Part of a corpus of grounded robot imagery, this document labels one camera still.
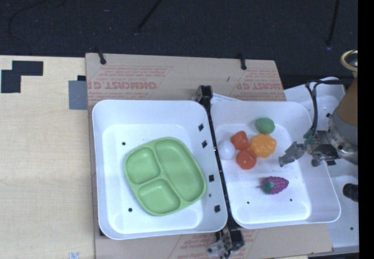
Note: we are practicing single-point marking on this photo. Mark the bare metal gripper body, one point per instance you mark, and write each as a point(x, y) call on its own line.
point(327, 146)

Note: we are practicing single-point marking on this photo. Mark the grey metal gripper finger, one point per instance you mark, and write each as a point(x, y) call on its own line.
point(317, 161)
point(292, 154)

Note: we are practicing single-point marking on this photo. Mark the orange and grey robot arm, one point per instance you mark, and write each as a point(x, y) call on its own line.
point(347, 105)

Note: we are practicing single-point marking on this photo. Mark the orange toy pumpkin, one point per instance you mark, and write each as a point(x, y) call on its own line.
point(263, 145)

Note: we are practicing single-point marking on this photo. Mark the purple toy grapes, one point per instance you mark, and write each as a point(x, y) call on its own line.
point(277, 184)

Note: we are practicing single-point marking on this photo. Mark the green toy lime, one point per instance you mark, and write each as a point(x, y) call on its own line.
point(265, 125)

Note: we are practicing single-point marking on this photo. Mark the red toy tomato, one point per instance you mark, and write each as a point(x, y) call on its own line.
point(246, 160)

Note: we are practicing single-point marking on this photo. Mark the red toy pepper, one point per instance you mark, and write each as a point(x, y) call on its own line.
point(239, 140)

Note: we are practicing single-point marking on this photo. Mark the white plastic tray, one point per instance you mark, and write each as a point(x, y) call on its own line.
point(114, 164)
point(277, 208)

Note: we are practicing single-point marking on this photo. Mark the white toy egg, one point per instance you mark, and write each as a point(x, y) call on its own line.
point(226, 150)

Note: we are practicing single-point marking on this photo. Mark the thin black rod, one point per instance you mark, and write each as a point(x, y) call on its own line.
point(221, 170)

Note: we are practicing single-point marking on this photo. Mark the green divided plate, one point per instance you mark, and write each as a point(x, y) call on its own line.
point(165, 176)

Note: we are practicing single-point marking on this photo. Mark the brown cardboard board red print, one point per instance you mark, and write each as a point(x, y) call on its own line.
point(181, 76)

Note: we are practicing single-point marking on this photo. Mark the black cylinder on white bracket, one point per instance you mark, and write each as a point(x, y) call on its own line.
point(351, 192)

